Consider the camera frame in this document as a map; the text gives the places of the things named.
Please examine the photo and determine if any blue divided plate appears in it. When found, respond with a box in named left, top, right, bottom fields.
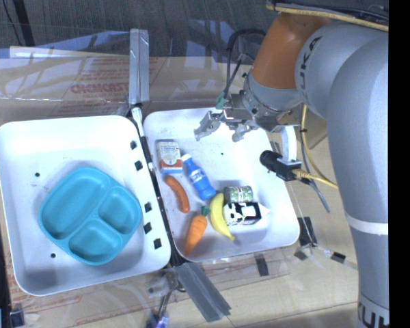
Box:
left=38, top=166, right=143, bottom=267

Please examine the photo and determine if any yellow banana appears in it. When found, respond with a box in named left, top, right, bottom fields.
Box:
left=208, top=192, right=236, bottom=242

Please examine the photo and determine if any white plastic tray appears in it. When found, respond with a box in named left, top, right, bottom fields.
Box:
left=142, top=107, right=301, bottom=263
left=0, top=115, right=172, bottom=297

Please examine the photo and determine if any orange sausage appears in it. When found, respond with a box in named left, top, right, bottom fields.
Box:
left=164, top=175, right=191, bottom=214

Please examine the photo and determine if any white and orange carton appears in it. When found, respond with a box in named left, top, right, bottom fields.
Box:
left=155, top=139, right=184, bottom=175

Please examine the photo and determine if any black and white milk carton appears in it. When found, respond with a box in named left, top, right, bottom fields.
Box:
left=223, top=201, right=271, bottom=228

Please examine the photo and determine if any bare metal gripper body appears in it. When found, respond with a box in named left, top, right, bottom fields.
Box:
left=221, top=93, right=283, bottom=132

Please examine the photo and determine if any blue plastic bottle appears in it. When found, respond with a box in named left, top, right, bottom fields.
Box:
left=180, top=153, right=217, bottom=201

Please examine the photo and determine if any orange carrot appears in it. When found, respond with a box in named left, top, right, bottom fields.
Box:
left=184, top=206, right=211, bottom=256

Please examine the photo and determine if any green and white can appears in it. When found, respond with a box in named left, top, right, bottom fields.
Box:
left=223, top=185, right=254, bottom=205

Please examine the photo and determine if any brown cardboard board red print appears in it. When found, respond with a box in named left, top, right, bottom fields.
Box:
left=0, top=55, right=329, bottom=328

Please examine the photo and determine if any black cylinder on white bracket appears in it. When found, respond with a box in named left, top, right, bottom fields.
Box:
left=259, top=124, right=303, bottom=182

